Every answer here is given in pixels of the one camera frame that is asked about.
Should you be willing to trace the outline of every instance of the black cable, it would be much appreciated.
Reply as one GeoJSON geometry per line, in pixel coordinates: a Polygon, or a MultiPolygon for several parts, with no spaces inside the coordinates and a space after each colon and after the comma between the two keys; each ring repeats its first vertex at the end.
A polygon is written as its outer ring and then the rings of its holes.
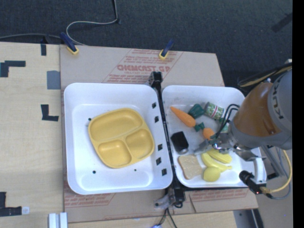
{"type": "Polygon", "coordinates": [[[166,214],[167,214],[167,213],[168,213],[168,215],[169,215],[169,217],[170,217],[170,219],[171,219],[171,221],[172,221],[172,223],[173,223],[173,226],[174,226],[175,228],[177,228],[177,226],[176,226],[176,224],[175,224],[175,222],[174,222],[174,220],[173,220],[173,218],[172,218],[172,216],[171,216],[171,214],[170,214],[170,212],[169,212],[169,208],[166,208],[164,214],[162,215],[162,218],[161,218],[160,222],[159,222],[157,225],[153,226],[153,227],[158,227],[158,226],[160,226],[161,224],[163,224],[163,223],[165,222],[165,220],[166,220],[166,214]]]}
{"type": "Polygon", "coordinates": [[[167,208],[166,210],[167,210],[167,212],[168,212],[168,214],[169,214],[169,217],[170,217],[170,219],[171,219],[171,221],[172,221],[174,227],[177,228],[177,226],[176,226],[176,224],[175,224],[175,222],[174,222],[174,220],[173,220],[173,218],[172,218],[172,216],[171,216],[171,214],[170,214],[170,212],[169,212],[169,209],[167,208]]]}
{"type": "Polygon", "coordinates": [[[218,132],[215,134],[215,138],[218,138],[220,132],[223,130],[223,128],[225,127],[225,125],[229,122],[229,118],[230,118],[230,115],[231,115],[232,110],[236,110],[236,111],[237,111],[238,108],[239,108],[239,105],[237,105],[237,104],[230,104],[230,105],[227,107],[227,109],[226,109],[226,111],[225,111],[225,114],[224,114],[224,117],[223,117],[223,121],[222,121],[222,123],[221,123],[221,125],[220,125],[220,127],[219,127],[218,132]]]}
{"type": "Polygon", "coordinates": [[[174,206],[176,207],[176,208],[178,208],[178,209],[181,209],[182,208],[182,202],[181,203],[179,203],[179,204],[174,204],[174,206]]]}
{"type": "Polygon", "coordinates": [[[114,12],[115,12],[115,19],[110,21],[110,22],[91,22],[91,21],[74,21],[72,23],[70,23],[67,28],[66,28],[66,35],[74,42],[76,43],[77,45],[83,45],[83,46],[86,46],[85,44],[83,43],[80,43],[78,41],[76,41],[75,39],[73,39],[68,30],[70,29],[70,27],[74,24],[93,24],[93,25],[110,25],[110,24],[115,24],[115,23],[118,23],[120,24],[120,20],[118,18],[118,12],[117,12],[117,5],[116,5],[116,0],[112,0],[112,5],[113,5],[113,8],[114,8],[114,12]]]}
{"type": "Polygon", "coordinates": [[[43,33],[26,33],[26,34],[16,34],[16,35],[2,36],[2,37],[0,37],[0,40],[8,39],[8,38],[14,38],[14,37],[22,37],[22,36],[49,36],[49,37],[53,37],[53,38],[61,40],[61,38],[59,36],[48,35],[48,34],[43,34],[43,33]]]}

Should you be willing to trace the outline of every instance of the white plastic piece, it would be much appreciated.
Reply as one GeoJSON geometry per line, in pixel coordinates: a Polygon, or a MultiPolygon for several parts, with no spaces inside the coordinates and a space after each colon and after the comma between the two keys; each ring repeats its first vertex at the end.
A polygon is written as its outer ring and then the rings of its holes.
{"type": "Polygon", "coordinates": [[[48,228],[67,228],[67,213],[51,213],[48,215],[48,228]]]}
{"type": "MultiPolygon", "coordinates": [[[[189,144],[188,154],[193,154],[199,144],[204,141],[202,132],[196,132],[193,128],[184,125],[170,110],[170,106],[188,112],[195,104],[201,104],[202,107],[204,107],[207,102],[211,102],[226,109],[230,104],[241,105],[244,98],[244,95],[239,90],[232,87],[171,85],[164,88],[162,99],[164,101],[169,137],[176,132],[183,131],[189,144]]],[[[231,119],[235,113],[236,111],[232,111],[230,116],[231,119]]],[[[197,124],[200,124],[201,122],[204,123],[205,127],[212,128],[215,132],[219,128],[219,122],[206,115],[196,119],[197,124]]],[[[171,140],[170,143],[173,151],[173,162],[176,166],[177,178],[183,185],[189,188],[246,187],[239,179],[239,173],[243,170],[253,173],[255,170],[252,161],[246,162],[234,152],[230,151],[229,154],[232,156],[232,162],[229,165],[232,166],[232,169],[222,172],[217,181],[207,182],[202,179],[201,175],[188,180],[184,177],[183,170],[178,163],[178,157],[180,155],[175,151],[171,140]]],[[[253,153],[260,156],[258,148],[253,150],[253,153]]],[[[202,170],[204,170],[206,166],[202,162],[200,155],[197,155],[197,158],[202,170]]]]}
{"type": "Polygon", "coordinates": [[[255,165],[255,172],[253,173],[255,177],[255,183],[256,184],[262,184],[266,183],[266,175],[263,169],[264,163],[262,158],[256,158],[254,160],[254,165],[255,165]]]}
{"type": "Polygon", "coordinates": [[[151,87],[74,83],[64,91],[64,104],[67,181],[74,192],[87,195],[159,190],[171,184],[173,174],[162,115],[157,94],[151,87]],[[145,120],[153,135],[155,150],[142,161],[113,169],[96,154],[88,123],[89,118],[124,107],[136,110],[145,120]]]}
{"type": "Polygon", "coordinates": [[[28,215],[28,214],[29,214],[29,207],[22,207],[21,213],[22,213],[23,215],[28,215]]]}

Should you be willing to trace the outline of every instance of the toy carrot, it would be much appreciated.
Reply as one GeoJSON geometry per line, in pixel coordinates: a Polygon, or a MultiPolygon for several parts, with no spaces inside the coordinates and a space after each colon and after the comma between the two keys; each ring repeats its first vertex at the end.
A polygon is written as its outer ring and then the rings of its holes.
{"type": "Polygon", "coordinates": [[[173,106],[170,106],[170,109],[186,126],[188,127],[195,126],[195,119],[192,116],[173,106]]]}
{"type": "Polygon", "coordinates": [[[211,128],[205,127],[203,129],[203,136],[205,139],[211,140],[212,135],[214,135],[214,131],[211,128]]]}

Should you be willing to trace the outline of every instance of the yellow plate compartment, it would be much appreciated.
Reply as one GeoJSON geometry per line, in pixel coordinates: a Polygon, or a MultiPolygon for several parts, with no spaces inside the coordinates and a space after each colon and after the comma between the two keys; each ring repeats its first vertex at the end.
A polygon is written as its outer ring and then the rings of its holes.
{"type": "Polygon", "coordinates": [[[88,132],[99,158],[111,168],[139,162],[150,156],[155,148],[148,125],[131,108],[121,108],[93,118],[88,132]]]}

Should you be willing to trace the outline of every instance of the black tape marking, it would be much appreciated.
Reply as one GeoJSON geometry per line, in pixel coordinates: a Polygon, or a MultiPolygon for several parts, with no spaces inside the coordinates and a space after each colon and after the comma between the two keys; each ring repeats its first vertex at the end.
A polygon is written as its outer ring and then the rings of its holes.
{"type": "Polygon", "coordinates": [[[25,61],[4,61],[7,66],[11,67],[25,67],[25,61]]]}
{"type": "Polygon", "coordinates": [[[47,46],[45,44],[40,44],[41,46],[41,55],[46,56],[47,55],[47,46]]]}
{"type": "Polygon", "coordinates": [[[5,207],[6,192],[0,192],[0,217],[22,215],[22,207],[5,207]]]}
{"type": "Polygon", "coordinates": [[[9,67],[5,63],[0,63],[0,77],[7,78],[9,76],[9,67]]]}
{"type": "Polygon", "coordinates": [[[61,89],[60,72],[47,71],[47,89],[61,89]]]}
{"type": "Polygon", "coordinates": [[[293,13],[287,14],[285,18],[283,18],[281,21],[279,21],[277,24],[271,27],[271,29],[277,33],[280,31],[283,27],[288,25],[291,21],[293,21],[293,13]]]}
{"type": "Polygon", "coordinates": [[[4,61],[4,63],[0,63],[0,77],[8,77],[9,76],[9,67],[25,67],[25,61],[4,61]]]}
{"type": "Polygon", "coordinates": [[[161,157],[160,157],[160,158],[158,158],[158,159],[156,159],[156,165],[159,165],[161,162],[162,162],[161,157]]]}
{"type": "Polygon", "coordinates": [[[161,174],[162,174],[162,176],[167,175],[167,169],[166,168],[162,169],[161,174]]]}
{"type": "Polygon", "coordinates": [[[42,111],[42,120],[58,122],[59,116],[49,116],[48,115],[48,105],[47,104],[41,105],[41,111],[42,111]]]}
{"type": "Polygon", "coordinates": [[[51,37],[49,35],[45,35],[41,40],[41,44],[53,44],[51,41],[51,37]]]}

